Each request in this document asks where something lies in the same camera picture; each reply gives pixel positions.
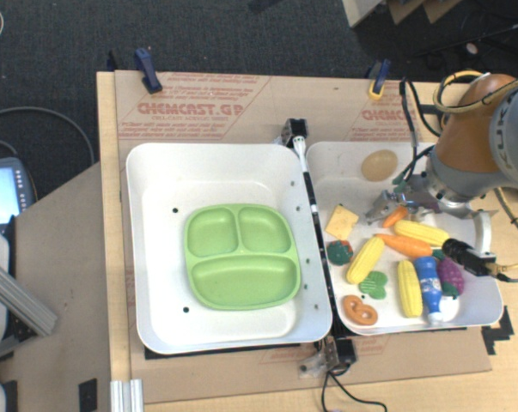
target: toy carrot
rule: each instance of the toy carrot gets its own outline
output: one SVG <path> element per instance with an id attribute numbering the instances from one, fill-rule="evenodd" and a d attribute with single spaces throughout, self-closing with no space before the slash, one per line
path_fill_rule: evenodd
<path id="1" fill-rule="evenodd" d="M 388 247 L 411 258 L 432 256 L 432 247 L 420 239 L 405 237 L 403 235 L 389 235 L 387 233 L 376 233 Z"/>
<path id="2" fill-rule="evenodd" d="M 386 229 L 388 227 L 394 226 L 396 221 L 400 221 L 402 218 L 407 217 L 407 208 L 405 206 L 398 206 L 392 213 L 385 218 L 385 221 L 382 222 L 382 226 Z"/>

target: wooden table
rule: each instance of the wooden table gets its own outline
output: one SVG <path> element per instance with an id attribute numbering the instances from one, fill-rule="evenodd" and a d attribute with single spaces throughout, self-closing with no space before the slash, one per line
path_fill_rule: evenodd
<path id="1" fill-rule="evenodd" d="M 435 84 L 418 84 L 417 88 L 420 94 L 427 94 L 434 86 Z M 131 354 L 125 293 L 122 209 L 119 201 L 116 87 L 113 73 L 103 72 L 97 75 L 97 98 L 101 140 L 110 369 L 112 380 L 128 381 L 132 378 Z M 518 193 L 509 194 L 509 201 L 518 215 Z M 518 233 L 509 225 L 509 220 L 503 212 L 498 212 L 493 217 L 493 232 L 495 239 L 493 250 L 498 255 L 499 263 L 518 263 Z M 391 412 L 465 409 L 518 411 L 518 284 L 502 284 L 500 289 L 504 303 L 509 308 L 515 334 L 509 341 L 497 342 L 497 354 L 490 357 L 492 371 L 353 385 L 350 387 L 351 393 L 360 398 L 382 401 Z M 373 406 L 352 402 L 336 387 L 327 389 L 326 402 L 329 409 L 376 410 Z M 156 403 L 147 405 L 146 410 L 153 412 L 321 410 L 320 388 Z"/>

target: dark floor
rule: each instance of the dark floor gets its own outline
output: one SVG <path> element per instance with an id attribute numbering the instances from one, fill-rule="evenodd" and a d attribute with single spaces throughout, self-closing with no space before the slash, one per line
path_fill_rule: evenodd
<path id="1" fill-rule="evenodd" d="M 260 1 L 262 10 L 257 0 L 0 0 L 0 110 L 60 112 L 97 154 L 95 74 L 111 50 L 134 69 L 138 47 L 151 48 L 158 70 L 361 78 L 389 58 L 393 79 L 438 82 L 464 68 L 518 76 L 518 29 L 480 44 L 474 59 L 457 48 L 413 57 L 513 26 L 518 0 L 465 0 L 434 24 L 418 9 L 398 26 L 382 5 L 355 28 L 341 0 Z M 75 127 L 50 114 L 1 115 L 0 139 L 18 150 L 40 197 L 89 164 Z"/>

